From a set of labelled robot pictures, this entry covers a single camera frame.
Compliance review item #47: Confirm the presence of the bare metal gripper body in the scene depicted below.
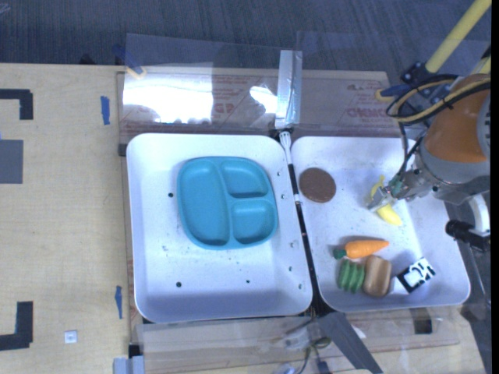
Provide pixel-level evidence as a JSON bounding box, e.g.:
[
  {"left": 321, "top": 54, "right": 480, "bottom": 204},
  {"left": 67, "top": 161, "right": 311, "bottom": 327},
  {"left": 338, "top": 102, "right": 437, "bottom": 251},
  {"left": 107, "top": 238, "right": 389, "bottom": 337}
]
[{"left": 396, "top": 168, "right": 437, "bottom": 203}]

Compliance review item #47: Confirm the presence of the yellow banana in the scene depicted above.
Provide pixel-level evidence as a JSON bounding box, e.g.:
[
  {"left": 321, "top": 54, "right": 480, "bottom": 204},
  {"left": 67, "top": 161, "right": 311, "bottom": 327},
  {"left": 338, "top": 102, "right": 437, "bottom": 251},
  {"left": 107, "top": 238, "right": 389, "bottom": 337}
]
[{"left": 368, "top": 175, "right": 404, "bottom": 228}]

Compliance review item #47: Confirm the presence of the white plastic tray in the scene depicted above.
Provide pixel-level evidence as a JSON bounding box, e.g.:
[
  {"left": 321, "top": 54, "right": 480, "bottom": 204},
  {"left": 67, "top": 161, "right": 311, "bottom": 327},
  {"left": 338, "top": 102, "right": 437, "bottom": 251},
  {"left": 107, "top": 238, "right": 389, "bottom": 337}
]
[
  {"left": 290, "top": 135, "right": 472, "bottom": 314},
  {"left": 126, "top": 132, "right": 314, "bottom": 324}
]

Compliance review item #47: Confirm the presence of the orange carrot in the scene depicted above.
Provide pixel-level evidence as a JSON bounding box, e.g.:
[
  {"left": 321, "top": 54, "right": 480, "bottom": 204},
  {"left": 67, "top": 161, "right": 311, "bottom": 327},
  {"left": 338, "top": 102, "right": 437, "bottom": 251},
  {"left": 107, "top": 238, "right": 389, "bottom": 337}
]
[{"left": 332, "top": 239, "right": 391, "bottom": 260}]

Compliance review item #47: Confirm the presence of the brown round biscuit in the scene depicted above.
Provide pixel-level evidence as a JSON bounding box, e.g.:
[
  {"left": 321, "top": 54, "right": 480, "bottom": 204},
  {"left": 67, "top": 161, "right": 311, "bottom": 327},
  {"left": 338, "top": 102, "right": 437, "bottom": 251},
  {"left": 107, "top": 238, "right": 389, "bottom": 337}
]
[{"left": 298, "top": 167, "right": 338, "bottom": 204}]

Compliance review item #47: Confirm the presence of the brown bread roll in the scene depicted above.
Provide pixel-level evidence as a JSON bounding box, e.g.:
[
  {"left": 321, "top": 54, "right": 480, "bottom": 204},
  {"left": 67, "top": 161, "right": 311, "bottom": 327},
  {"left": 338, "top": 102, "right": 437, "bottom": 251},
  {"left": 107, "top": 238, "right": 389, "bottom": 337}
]
[{"left": 362, "top": 254, "right": 393, "bottom": 298}]

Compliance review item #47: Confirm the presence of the thin black and white rod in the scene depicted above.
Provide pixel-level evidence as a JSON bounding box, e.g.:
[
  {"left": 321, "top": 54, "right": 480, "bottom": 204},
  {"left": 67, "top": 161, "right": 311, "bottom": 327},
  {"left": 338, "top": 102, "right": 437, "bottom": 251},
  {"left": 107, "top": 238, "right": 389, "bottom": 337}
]
[{"left": 278, "top": 129, "right": 320, "bottom": 316}]

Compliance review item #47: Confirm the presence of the green ribbed toy vegetable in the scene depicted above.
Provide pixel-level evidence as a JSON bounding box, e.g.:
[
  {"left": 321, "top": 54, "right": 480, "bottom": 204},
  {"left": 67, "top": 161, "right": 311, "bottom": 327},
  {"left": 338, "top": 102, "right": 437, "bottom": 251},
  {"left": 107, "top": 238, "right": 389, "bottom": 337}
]
[{"left": 336, "top": 258, "right": 366, "bottom": 294}]

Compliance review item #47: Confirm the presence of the black and white cube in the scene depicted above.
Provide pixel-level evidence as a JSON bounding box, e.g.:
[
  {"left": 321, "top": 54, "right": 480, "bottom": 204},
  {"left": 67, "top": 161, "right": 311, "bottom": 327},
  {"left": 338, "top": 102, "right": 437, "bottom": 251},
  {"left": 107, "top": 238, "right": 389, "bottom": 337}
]
[{"left": 395, "top": 256, "right": 437, "bottom": 295}]

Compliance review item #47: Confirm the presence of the blue divided plate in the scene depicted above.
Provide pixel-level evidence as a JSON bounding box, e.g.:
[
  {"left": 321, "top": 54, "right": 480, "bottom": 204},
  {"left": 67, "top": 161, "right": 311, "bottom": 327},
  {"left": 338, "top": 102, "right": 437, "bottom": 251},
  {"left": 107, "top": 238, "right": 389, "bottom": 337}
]
[{"left": 176, "top": 156, "right": 279, "bottom": 251}]

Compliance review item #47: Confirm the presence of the black cylinder on white bracket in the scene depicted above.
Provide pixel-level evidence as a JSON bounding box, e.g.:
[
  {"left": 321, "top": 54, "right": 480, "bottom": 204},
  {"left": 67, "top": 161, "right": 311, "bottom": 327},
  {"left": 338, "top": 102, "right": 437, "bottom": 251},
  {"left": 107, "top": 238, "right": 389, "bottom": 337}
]
[{"left": 445, "top": 192, "right": 491, "bottom": 253}]

